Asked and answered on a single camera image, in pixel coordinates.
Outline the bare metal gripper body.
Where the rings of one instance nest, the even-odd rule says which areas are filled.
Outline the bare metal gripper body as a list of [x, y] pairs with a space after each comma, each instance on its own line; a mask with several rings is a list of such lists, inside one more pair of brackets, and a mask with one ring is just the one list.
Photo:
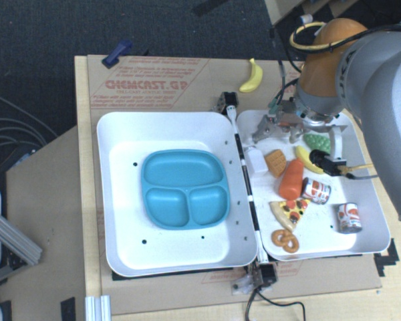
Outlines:
[[269, 103], [269, 114], [276, 125], [288, 130], [294, 128], [303, 132], [328, 133], [333, 127], [342, 132], [348, 127], [345, 124], [333, 124], [334, 116], [317, 113], [297, 99], [282, 100], [280, 104], [273, 100]]

